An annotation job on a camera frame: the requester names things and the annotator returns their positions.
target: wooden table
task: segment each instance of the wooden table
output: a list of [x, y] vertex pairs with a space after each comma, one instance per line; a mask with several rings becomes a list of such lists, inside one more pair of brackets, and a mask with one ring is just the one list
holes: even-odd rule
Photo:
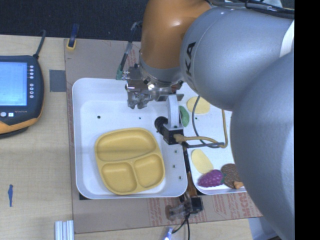
[[[0, 35], [0, 55], [33, 55], [40, 39]], [[73, 219], [66, 92], [50, 92], [49, 85], [50, 71], [65, 70], [64, 38], [45, 39], [39, 64], [45, 81], [40, 120], [19, 135], [0, 139], [0, 240], [53, 240], [55, 222]], [[158, 240], [163, 230], [160, 226], [82, 233], [74, 239]], [[202, 240], [252, 239], [247, 219], [194, 223], [190, 234]], [[184, 226], [172, 240], [187, 235]]]

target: white tray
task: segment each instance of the white tray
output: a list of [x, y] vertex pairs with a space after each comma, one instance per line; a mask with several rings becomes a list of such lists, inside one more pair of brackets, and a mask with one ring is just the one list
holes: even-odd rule
[[[184, 84], [178, 93], [184, 94], [179, 105], [188, 110], [187, 101], [197, 94], [187, 84]], [[72, 103], [75, 171], [79, 192], [89, 199], [157, 198], [182, 195], [188, 184], [182, 147], [178, 144], [168, 145], [154, 126], [157, 117], [168, 117], [166, 103], [151, 101], [143, 109], [131, 109], [127, 106], [127, 99], [125, 81], [81, 78], [74, 83]], [[227, 129], [229, 129], [231, 112], [226, 111], [225, 115]], [[190, 122], [184, 128], [184, 135], [195, 136], [190, 112], [189, 116]], [[195, 117], [195, 125], [201, 136], [211, 137], [218, 142], [225, 141], [221, 109], [210, 106], [209, 113], [196, 114]], [[153, 189], [130, 195], [117, 195], [110, 192], [101, 180], [94, 146], [100, 135], [131, 127], [145, 128], [154, 135], [162, 152], [165, 177], [163, 182]], [[189, 143], [200, 144], [197, 140]], [[200, 187], [198, 179], [202, 174], [197, 171], [191, 161], [192, 150], [192, 148], [188, 149], [192, 180], [201, 193], [215, 195], [246, 191], [243, 187], [232, 189], [224, 184], [216, 187]], [[223, 165], [234, 163], [230, 144], [225, 149], [202, 147], [201, 150], [208, 156], [214, 169], [220, 170]]]

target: black floor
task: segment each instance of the black floor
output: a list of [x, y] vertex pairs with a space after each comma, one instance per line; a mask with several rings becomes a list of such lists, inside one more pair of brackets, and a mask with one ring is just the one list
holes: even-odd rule
[[[0, 0], [0, 35], [67, 38], [80, 25], [78, 38], [128, 40], [130, 28], [143, 19], [148, 0]], [[295, 0], [281, 0], [287, 8]], [[135, 36], [140, 40], [140, 33]]]

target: cardboard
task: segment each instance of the cardboard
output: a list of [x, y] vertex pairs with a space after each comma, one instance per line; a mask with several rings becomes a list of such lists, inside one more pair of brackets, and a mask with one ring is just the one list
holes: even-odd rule
[[[74, 50], [66, 48], [64, 40], [67, 111], [72, 183], [74, 232], [146, 228], [178, 225], [181, 219], [169, 220], [166, 207], [180, 204], [179, 198], [86, 199], [76, 186], [72, 86], [80, 78], [115, 79], [125, 52], [126, 41], [78, 39]], [[140, 43], [134, 42], [124, 69], [139, 59]], [[202, 223], [261, 217], [246, 192], [201, 195], [204, 210], [190, 217], [190, 223]]]

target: blue screen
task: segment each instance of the blue screen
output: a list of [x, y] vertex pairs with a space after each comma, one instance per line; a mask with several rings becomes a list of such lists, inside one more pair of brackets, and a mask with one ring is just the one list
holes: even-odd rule
[[0, 106], [27, 105], [26, 62], [0, 62]]

